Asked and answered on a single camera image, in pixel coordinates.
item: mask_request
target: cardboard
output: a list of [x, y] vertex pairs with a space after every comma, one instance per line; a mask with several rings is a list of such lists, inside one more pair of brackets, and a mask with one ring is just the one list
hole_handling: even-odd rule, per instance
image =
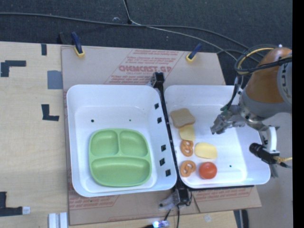
[[[108, 47], [84, 47], [84, 51], [85, 55], [78, 57], [73, 46], [61, 48], [69, 224], [164, 217], [167, 211], [159, 210], [158, 202], [167, 198], [171, 190], [95, 198], [85, 198], [75, 192], [69, 159], [66, 94], [77, 84], [146, 85], [154, 72], [164, 73], [164, 89], [170, 85], [224, 85], [217, 55], [197, 53], [195, 60], [189, 63], [185, 60], [189, 52]], [[191, 205], [180, 209], [182, 215], [261, 206], [255, 187], [203, 190], [192, 194]]]

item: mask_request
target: food item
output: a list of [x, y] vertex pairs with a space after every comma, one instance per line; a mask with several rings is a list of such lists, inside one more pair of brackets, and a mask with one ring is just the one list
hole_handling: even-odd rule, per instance
[[194, 128], [192, 125], [186, 125], [179, 128], [180, 138], [184, 140], [195, 140]]
[[215, 159], [218, 156], [217, 148], [206, 142], [199, 142], [194, 147], [194, 153], [201, 157], [206, 159]]
[[212, 179], [217, 175], [218, 169], [212, 162], [204, 162], [199, 167], [199, 174], [202, 179]]
[[170, 116], [173, 120], [173, 125], [176, 128], [181, 128], [185, 125], [195, 123], [195, 117], [190, 113], [187, 108], [172, 111]]
[[191, 156], [193, 154], [193, 141], [182, 140], [180, 144], [180, 151], [187, 157]]
[[192, 172], [196, 170], [196, 164], [193, 161], [184, 161], [180, 165], [180, 174], [183, 177], [188, 177]]

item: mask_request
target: plastic tray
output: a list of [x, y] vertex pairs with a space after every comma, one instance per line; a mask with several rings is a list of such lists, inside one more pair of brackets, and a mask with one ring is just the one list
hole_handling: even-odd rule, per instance
[[[206, 142], [216, 146], [216, 159], [204, 159], [193, 154], [184, 156], [180, 151], [181, 138], [169, 117], [174, 149], [178, 166], [184, 160], [192, 160], [197, 169], [189, 177], [181, 177], [182, 181], [194, 189], [258, 185], [266, 183], [270, 178], [268, 164], [262, 162], [249, 151], [251, 143], [261, 143], [256, 130], [245, 126], [230, 128], [222, 134], [212, 135], [210, 127], [232, 96], [233, 86], [224, 85], [173, 85], [165, 91], [168, 114], [173, 110], [188, 108], [196, 118], [193, 124], [195, 132], [194, 145]], [[202, 179], [198, 169], [206, 161], [215, 163], [218, 173], [213, 179]]]
[[131, 129], [96, 131], [90, 138], [89, 165], [95, 181], [110, 187], [141, 185], [152, 171], [148, 143]]
[[[85, 197], [168, 190], [177, 173], [158, 92], [147, 85], [75, 85], [66, 96], [72, 183]], [[151, 175], [140, 185], [110, 187], [92, 176], [89, 141], [102, 129], [142, 134], [151, 155]]]

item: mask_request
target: toy tomato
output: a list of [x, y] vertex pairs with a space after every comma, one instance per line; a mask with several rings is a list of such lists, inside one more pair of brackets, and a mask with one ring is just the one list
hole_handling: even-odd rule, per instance
[[212, 179], [216, 176], [218, 169], [212, 162], [204, 162], [199, 167], [200, 177], [203, 179]]

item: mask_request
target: green divided plate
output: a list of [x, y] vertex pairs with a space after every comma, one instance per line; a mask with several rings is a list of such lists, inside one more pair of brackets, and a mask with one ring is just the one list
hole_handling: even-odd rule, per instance
[[151, 154], [138, 131], [109, 128], [94, 132], [89, 142], [89, 166], [94, 180], [104, 186], [131, 187], [151, 176]]

